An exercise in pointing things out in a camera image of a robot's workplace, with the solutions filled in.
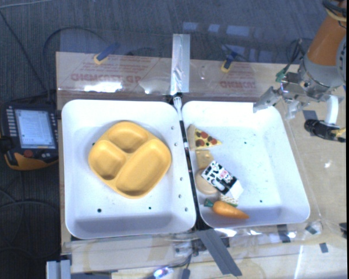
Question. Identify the brown cardboard board, red print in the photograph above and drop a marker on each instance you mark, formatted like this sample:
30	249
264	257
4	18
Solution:
322	185

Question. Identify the white plastic tray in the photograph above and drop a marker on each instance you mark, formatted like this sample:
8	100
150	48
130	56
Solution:
84	208
267	167

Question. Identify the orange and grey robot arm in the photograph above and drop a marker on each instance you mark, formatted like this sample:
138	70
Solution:
324	44

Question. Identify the black cylinder on white bracket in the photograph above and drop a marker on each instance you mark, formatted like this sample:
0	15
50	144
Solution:
320	127

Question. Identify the yellow cheese wedge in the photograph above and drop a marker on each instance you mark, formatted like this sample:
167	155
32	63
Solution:
204	158

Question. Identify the black and white milk carton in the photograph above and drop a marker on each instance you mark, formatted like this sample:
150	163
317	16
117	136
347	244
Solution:
221	177

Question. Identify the yellow divided plate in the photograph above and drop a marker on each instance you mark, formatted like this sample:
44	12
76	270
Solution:
139	170

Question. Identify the orange carrot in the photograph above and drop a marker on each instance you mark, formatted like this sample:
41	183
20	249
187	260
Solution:
228	210

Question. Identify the white patterned packet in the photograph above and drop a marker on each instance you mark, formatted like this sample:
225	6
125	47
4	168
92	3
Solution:
228	200

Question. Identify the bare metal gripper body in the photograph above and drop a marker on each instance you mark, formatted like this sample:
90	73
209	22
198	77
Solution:
298	90

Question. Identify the round tan biscuit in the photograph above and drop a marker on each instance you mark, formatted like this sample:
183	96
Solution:
205	186

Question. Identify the toy pizza slice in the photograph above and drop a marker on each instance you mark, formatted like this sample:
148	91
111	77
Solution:
202	140

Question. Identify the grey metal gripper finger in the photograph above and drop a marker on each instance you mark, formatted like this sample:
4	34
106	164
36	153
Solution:
292	108
267	100

